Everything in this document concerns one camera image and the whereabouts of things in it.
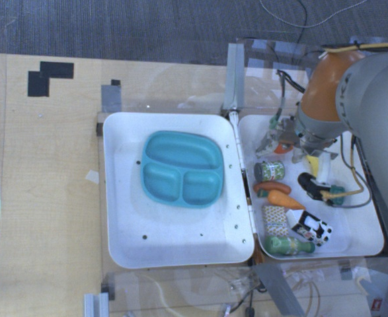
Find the white wire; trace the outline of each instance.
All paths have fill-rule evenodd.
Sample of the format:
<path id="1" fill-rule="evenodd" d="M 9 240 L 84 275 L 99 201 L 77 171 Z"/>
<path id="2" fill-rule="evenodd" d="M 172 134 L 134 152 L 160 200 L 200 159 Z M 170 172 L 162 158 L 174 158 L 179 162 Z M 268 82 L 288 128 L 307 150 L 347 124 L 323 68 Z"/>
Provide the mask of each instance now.
<path id="1" fill-rule="evenodd" d="M 318 22 L 317 24 L 310 24 L 309 26 L 305 26 L 303 24 L 294 24 L 292 22 L 289 22 L 289 21 L 286 21 L 280 17 L 278 17 L 277 15 L 273 14 L 272 12 L 270 12 L 266 6 L 264 6 L 264 3 L 262 2 L 262 0 L 260 0 L 260 4 L 261 4 L 261 7 L 268 13 L 270 14 L 272 17 L 278 19 L 279 21 L 282 21 L 283 23 L 285 24 L 288 24 L 290 26 L 293 26 L 293 27 L 297 27 L 297 28 L 313 28 L 313 27 L 317 27 L 317 26 L 320 26 L 321 24 L 324 24 L 326 21 L 330 20 L 332 17 L 334 17 L 335 15 L 341 13 L 341 12 L 344 12 L 344 11 L 347 11 L 348 9 L 351 9 L 351 8 L 354 8 L 354 7 L 357 7 L 357 6 L 360 6 L 362 5 L 363 3 L 367 2 L 369 0 L 363 0 L 363 1 L 360 1 L 359 3 L 356 3 L 355 5 L 352 5 L 352 6 L 349 6 L 349 7 L 345 7 L 343 9 L 340 9 L 339 11 L 333 13 L 332 15 L 329 15 L 327 18 L 323 19 L 322 21 Z"/>

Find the dark gray carpet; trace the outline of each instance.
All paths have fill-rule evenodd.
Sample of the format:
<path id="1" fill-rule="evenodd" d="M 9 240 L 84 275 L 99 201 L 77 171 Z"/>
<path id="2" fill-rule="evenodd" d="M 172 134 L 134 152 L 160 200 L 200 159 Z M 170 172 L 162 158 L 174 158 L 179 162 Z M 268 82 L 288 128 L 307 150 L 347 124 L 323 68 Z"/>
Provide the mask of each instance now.
<path id="1" fill-rule="evenodd" d="M 295 0 L 264 0 L 271 11 L 303 24 Z M 308 24 L 361 0 L 302 0 Z M 253 37 L 296 42 L 300 29 L 262 10 L 258 0 L 0 0 L 16 17 L 0 52 L 225 64 L 228 42 Z M 348 43 L 352 36 L 388 39 L 388 0 L 370 0 L 321 26 L 301 43 Z"/>

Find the green can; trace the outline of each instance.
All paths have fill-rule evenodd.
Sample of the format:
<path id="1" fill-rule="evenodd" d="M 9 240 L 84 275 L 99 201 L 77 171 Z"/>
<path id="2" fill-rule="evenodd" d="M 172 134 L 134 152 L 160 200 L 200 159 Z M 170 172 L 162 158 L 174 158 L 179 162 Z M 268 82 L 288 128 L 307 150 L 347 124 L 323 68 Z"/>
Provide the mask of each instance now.
<path id="1" fill-rule="evenodd" d="M 285 177 L 285 166 L 281 161 L 256 163 L 254 175 L 257 182 L 281 180 Z"/>

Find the wooden surface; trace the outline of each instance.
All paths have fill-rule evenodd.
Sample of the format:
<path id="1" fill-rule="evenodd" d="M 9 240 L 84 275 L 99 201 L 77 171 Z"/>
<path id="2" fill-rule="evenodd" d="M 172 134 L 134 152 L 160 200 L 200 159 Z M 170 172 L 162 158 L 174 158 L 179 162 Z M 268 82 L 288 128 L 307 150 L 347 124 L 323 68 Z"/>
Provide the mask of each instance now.
<path id="1" fill-rule="evenodd" d="M 39 71 L 43 60 L 73 62 L 74 79 L 50 79 L 50 97 L 28 97 L 28 71 Z M 278 81 L 271 75 L 268 78 L 267 96 L 272 99 Z M 96 135 L 100 88 L 111 79 L 122 82 L 125 109 L 166 111 L 191 102 L 192 95 L 203 98 L 194 103 L 213 100 L 218 105 L 223 100 L 225 68 L 0 55 L 0 317 L 82 316 L 83 295 L 99 293 L 103 270 L 119 271 L 102 244 L 100 187 L 85 179 L 90 170 L 100 172 Z M 260 85 L 254 77 L 247 79 L 247 86 Z M 153 297 L 148 299 L 139 287 L 121 290 L 132 292 L 140 308 L 144 301 L 153 306 L 151 300 L 158 302 L 157 307 L 169 301 L 180 308 L 145 311 L 137 317 L 217 315 L 210 311 L 219 306 L 205 311 L 181 306 L 183 299 L 188 302 L 186 297 L 178 298 L 183 290 L 167 276 L 159 277 L 151 289 Z M 202 280 L 210 288 L 208 281 L 215 279 L 203 276 Z M 196 287 L 192 284 L 196 282 L 186 283 L 185 294 Z M 342 284 L 337 292 L 352 299 L 354 284 L 350 283 L 347 291 Z M 356 296 L 363 302 L 351 300 L 350 306 L 356 310 L 350 316 L 357 316 L 357 311 L 362 311 L 357 309 L 366 306 L 365 297 Z M 339 297 L 327 295 L 327 311 Z M 256 297 L 264 302 L 264 310 L 256 316 L 267 316 L 268 309 L 274 311 L 268 299 L 265 295 Z M 300 303 L 306 308 L 308 302 L 301 299 Z"/>

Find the white tray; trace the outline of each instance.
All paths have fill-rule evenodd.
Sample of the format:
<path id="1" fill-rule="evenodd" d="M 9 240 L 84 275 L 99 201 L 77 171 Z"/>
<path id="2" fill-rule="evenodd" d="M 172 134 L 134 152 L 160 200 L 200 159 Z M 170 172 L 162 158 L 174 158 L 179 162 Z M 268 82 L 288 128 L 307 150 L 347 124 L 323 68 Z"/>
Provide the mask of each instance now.
<path id="1" fill-rule="evenodd" d="M 254 250 L 251 222 L 231 124 L 220 116 L 115 113 L 103 127 L 108 248 L 126 268 L 230 264 Z M 156 131 L 214 140 L 223 154 L 223 190 L 203 209 L 154 202 L 141 187 L 142 149 Z"/>
<path id="2" fill-rule="evenodd" d="M 262 206 L 268 204 L 266 199 L 258 198 L 252 190 L 252 186 L 256 183 L 254 178 L 254 164 L 262 162 L 262 158 L 258 159 L 255 155 L 255 150 L 260 146 L 260 142 L 266 133 L 270 119 L 272 116 L 256 116 L 249 115 L 242 118 L 239 123 L 239 133 L 243 145 L 243 152 L 245 158 L 245 166 L 247 168 L 247 178 L 249 181 L 249 188 L 251 190 L 251 200 L 254 207 L 254 217 L 256 228 L 261 246 L 264 246 L 264 224 L 262 220 Z M 351 134 L 344 133 L 345 140 L 345 157 L 349 161 Z M 328 151 L 334 153 L 340 152 L 340 140 L 332 145 Z M 316 247 L 312 254 L 298 254 L 296 256 L 272 256 L 280 260 L 292 259 L 316 259 L 316 258 L 341 258 L 354 256 L 371 256 L 380 253 L 383 248 L 384 238 L 381 231 L 380 223 L 375 212 L 373 202 L 360 208 L 341 209 L 333 208 L 324 204 L 322 201 L 315 201 L 311 199 L 297 182 L 297 177 L 302 172 L 310 172 L 310 167 L 305 161 L 293 164 L 291 162 L 292 152 L 278 155 L 271 154 L 266 156 L 268 160 L 280 160 L 283 162 L 286 175 L 281 182 L 289 185 L 292 188 L 291 196 L 298 202 L 302 203 L 307 210 L 327 222 L 333 227 L 333 233 L 330 240 L 321 247 Z M 364 175 L 360 159 L 355 150 L 354 161 L 356 170 Z M 344 186 L 347 191 L 358 188 L 351 171 L 345 167 L 340 155 L 336 157 L 331 163 L 330 184 L 337 186 Z M 363 203 L 368 199 L 368 191 L 364 193 L 346 197 L 345 205 L 355 205 Z M 297 233 L 290 231 L 290 236 L 302 239 Z"/>

